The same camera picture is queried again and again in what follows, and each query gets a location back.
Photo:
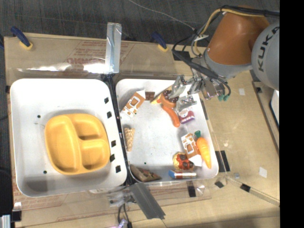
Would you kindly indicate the brown chocolate square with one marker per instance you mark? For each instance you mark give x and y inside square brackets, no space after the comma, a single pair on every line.
[149,96]

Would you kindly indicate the chocolate frosted doughnut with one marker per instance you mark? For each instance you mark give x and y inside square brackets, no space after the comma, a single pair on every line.
[167,101]

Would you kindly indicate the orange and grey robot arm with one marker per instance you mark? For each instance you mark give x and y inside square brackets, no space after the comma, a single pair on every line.
[234,41]

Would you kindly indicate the yellow and red biscuit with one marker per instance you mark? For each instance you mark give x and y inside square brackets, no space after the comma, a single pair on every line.
[183,162]

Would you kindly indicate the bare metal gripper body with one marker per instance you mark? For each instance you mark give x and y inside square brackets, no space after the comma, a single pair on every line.
[212,89]

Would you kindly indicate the black cylinder on white bracket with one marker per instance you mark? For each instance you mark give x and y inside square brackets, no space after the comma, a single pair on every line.
[202,68]

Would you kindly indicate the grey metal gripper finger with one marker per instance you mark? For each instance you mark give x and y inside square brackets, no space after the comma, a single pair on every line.
[178,85]
[195,84]

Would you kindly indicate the brown pizza slice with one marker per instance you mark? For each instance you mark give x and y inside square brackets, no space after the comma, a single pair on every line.
[145,174]

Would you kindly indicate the blue white red packet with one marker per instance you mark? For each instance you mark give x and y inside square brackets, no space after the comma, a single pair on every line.
[183,174]

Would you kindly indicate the white plastic tray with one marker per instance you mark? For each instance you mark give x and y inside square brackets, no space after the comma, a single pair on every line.
[154,136]
[66,96]

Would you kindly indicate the yellow pizza slice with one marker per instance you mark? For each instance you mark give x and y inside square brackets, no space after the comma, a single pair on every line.
[156,100]

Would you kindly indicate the orange and white carton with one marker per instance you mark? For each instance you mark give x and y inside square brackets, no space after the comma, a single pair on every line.
[133,103]
[190,147]

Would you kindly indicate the silver foil packet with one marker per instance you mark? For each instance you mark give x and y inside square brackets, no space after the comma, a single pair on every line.
[186,103]

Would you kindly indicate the brown cardboard board, red print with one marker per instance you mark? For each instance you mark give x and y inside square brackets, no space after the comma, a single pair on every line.
[59,46]

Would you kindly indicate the orange divided plate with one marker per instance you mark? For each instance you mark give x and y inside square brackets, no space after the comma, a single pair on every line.
[71,146]

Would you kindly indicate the orange sausage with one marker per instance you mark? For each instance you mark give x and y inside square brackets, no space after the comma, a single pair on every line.
[173,117]

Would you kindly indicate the beige waffle cone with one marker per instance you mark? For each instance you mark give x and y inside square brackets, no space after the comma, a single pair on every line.
[129,139]

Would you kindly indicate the purple and white packet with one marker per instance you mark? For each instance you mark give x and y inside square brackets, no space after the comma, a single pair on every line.
[187,117]

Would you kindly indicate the orange carrot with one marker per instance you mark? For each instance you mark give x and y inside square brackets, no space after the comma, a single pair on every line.
[204,149]

